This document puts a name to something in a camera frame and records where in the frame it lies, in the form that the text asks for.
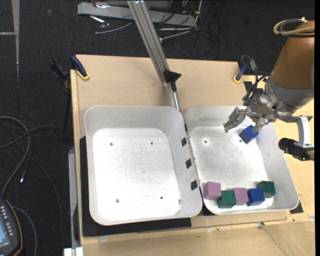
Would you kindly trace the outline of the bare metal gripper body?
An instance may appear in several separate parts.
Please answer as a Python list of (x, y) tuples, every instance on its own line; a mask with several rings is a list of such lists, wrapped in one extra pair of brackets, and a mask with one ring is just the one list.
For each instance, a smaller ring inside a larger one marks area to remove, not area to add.
[(245, 114), (252, 120), (264, 119), (269, 122), (281, 120), (292, 123), (295, 120), (293, 114), (299, 108), (300, 106), (291, 106), (279, 100), (271, 90), (259, 88), (246, 107)]

